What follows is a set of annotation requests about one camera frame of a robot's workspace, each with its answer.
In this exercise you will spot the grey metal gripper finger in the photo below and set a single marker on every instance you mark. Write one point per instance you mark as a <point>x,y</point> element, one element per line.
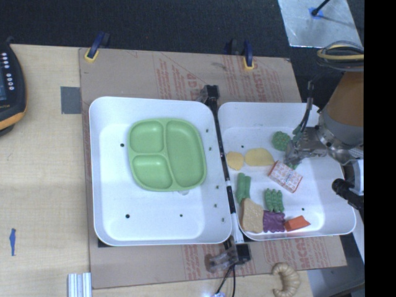
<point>290,153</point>
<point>301,157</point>

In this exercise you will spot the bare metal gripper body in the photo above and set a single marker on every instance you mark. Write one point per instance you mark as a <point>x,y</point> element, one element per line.
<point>315,145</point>

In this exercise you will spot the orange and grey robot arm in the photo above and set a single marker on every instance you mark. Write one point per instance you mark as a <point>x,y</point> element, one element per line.
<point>346,97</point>

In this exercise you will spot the green broccoli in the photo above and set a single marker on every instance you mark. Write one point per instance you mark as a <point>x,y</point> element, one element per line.
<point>280,141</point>

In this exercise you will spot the orange and white packet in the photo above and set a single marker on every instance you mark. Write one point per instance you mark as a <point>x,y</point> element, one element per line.
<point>284,177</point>

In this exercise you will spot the yellow potato crisp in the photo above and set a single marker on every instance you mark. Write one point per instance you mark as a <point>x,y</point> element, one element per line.
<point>259,157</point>

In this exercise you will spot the white plastic tray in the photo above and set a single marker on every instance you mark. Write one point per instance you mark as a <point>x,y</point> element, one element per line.
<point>321,190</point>
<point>154,221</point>

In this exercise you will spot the green pea pods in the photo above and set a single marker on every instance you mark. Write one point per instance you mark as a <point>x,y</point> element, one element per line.
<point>273,200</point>

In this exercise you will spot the round yellow biscuit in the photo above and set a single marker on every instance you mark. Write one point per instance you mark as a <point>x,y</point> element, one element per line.
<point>235,161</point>

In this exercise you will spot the green beans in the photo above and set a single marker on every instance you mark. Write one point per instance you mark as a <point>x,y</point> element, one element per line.
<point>243,187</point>

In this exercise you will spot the orange carrot piece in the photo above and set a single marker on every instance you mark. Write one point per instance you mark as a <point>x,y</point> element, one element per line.
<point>296,223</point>

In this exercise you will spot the thin black and white rod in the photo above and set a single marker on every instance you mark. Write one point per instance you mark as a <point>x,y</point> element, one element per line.
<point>223,162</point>

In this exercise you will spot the purple biscuit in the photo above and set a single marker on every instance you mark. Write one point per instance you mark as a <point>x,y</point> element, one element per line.
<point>273,222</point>

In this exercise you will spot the tan bread slice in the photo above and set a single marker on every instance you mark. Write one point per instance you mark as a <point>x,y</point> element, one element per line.
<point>252,216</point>

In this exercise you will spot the green divided plate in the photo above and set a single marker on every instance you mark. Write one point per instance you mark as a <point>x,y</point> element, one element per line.
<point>182,153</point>

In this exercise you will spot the tan croissant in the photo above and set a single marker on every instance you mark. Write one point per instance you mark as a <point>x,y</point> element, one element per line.
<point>289,277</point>

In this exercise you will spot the brown cardboard board red print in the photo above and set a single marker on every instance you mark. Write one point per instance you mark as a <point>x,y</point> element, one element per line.
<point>139,73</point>

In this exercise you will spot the black cylinder on white bracket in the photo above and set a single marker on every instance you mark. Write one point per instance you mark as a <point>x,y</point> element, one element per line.
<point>348,190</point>

